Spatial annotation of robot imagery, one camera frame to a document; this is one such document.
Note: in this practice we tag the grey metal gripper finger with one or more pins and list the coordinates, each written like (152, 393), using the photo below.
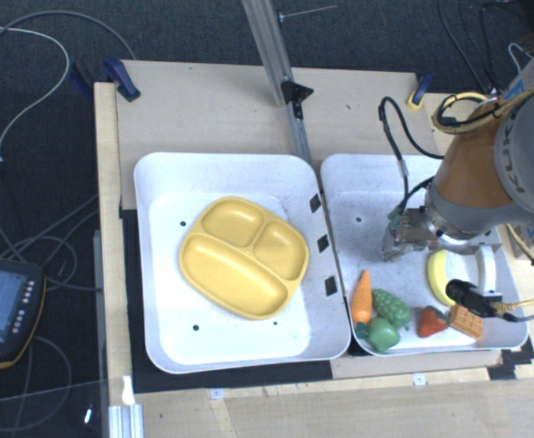
(388, 246)
(405, 247)

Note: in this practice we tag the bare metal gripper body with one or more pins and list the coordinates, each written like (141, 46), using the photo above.
(419, 231)

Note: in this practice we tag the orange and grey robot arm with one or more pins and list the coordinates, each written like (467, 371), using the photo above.
(472, 171)

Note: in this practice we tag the yellow banana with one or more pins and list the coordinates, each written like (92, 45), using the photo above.
(436, 272)

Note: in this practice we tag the white plastic tray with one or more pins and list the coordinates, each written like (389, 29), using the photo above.
(367, 199)
(230, 345)

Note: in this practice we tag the orange carrot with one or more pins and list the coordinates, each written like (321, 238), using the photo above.
(362, 299)

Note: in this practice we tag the green grapes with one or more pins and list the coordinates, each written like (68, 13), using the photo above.
(392, 308)

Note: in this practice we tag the red strawberry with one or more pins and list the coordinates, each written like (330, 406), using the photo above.
(432, 323)

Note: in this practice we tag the green bell pepper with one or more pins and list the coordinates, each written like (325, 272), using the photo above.
(382, 335)

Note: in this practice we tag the brown waffle biscuit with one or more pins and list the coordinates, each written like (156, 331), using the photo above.
(466, 323)

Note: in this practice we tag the yellow divided plate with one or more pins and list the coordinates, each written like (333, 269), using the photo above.
(239, 263)

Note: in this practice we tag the brown cardboard board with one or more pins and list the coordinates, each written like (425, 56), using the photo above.
(212, 117)

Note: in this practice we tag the black cylinder on white bracket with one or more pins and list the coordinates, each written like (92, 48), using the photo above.
(476, 297)

